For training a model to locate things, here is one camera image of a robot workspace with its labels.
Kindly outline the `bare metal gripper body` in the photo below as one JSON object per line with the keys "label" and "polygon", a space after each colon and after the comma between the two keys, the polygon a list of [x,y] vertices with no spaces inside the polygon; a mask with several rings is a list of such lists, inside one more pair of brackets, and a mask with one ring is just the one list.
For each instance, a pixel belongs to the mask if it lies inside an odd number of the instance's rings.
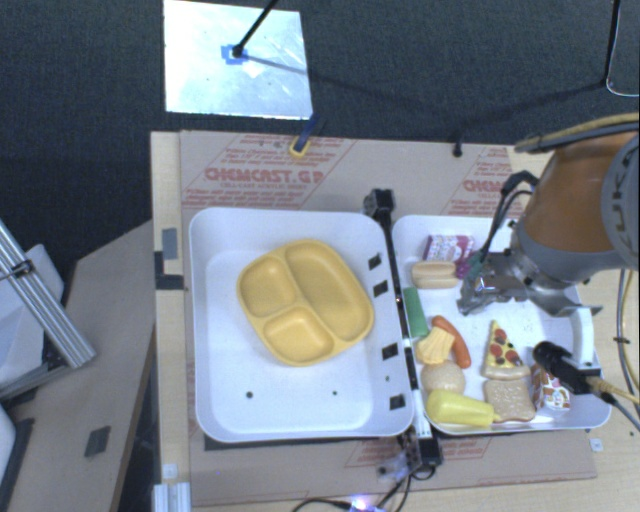
{"label": "bare metal gripper body", "polygon": [[469,273],[490,276],[492,295],[529,301],[551,316],[568,316],[582,307],[577,296],[570,294],[571,286],[548,278],[526,256],[515,252],[490,252]]}

